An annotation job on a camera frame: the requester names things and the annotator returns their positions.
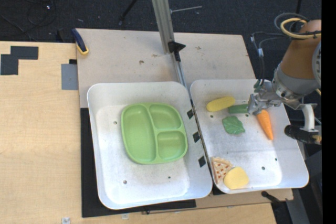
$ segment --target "carrot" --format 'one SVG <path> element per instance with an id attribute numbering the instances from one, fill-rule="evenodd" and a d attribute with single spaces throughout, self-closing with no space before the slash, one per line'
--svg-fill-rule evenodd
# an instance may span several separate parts
<path id="1" fill-rule="evenodd" d="M 257 114 L 258 122 L 270 140 L 273 140 L 272 124 L 268 112 L 263 109 Z"/>

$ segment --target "black bracket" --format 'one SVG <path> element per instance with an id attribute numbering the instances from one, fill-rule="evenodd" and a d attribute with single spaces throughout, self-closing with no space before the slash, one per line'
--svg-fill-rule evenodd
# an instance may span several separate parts
<path id="1" fill-rule="evenodd" d="M 181 62 L 181 58 L 180 58 L 180 50 L 184 49 L 186 46 L 181 44 L 181 43 L 177 43 L 174 41 L 170 41 L 168 42 L 168 49 L 170 53 L 174 53 L 175 56 L 175 60 Z"/>

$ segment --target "wooden table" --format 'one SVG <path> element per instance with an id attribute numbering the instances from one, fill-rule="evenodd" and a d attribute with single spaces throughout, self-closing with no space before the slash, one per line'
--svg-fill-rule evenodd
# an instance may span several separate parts
<path id="1" fill-rule="evenodd" d="M 188 35 L 177 34 L 176 37 Z M 240 36 L 222 38 L 232 38 L 235 49 L 248 59 Z M 198 199 L 196 208 L 178 212 L 83 218 L 80 96 L 79 90 L 63 90 L 61 77 L 61 65 L 78 58 L 76 45 L 0 41 L 0 54 L 10 54 L 11 46 L 38 47 L 38 59 L 19 60 L 18 75 L 0 76 L 0 216 L 3 223 L 62 223 L 64 217 L 69 217 L 71 223 L 125 223 L 122 217 L 131 223 L 276 223 L 270 201 L 260 193 L 209 195 Z M 248 70 L 246 76 L 250 78 L 253 76 L 251 66 Z M 269 193 L 280 200 L 293 198 L 290 189 Z"/>

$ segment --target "green divided plate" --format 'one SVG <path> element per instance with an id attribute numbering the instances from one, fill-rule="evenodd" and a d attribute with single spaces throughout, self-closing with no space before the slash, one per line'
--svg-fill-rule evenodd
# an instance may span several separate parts
<path id="1" fill-rule="evenodd" d="M 176 161 L 188 149 L 181 115 L 165 103 L 126 106 L 121 113 L 121 132 L 126 152 L 136 163 Z"/>

